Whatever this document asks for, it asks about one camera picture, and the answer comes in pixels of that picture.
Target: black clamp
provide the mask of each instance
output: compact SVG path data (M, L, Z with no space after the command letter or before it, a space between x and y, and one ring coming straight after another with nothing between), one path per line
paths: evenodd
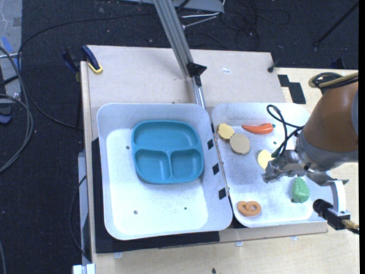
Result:
M188 63L186 67L188 68L190 77L194 77L195 84L201 87L200 75L203 74L203 72L206 70L206 66L199 65L196 63Z

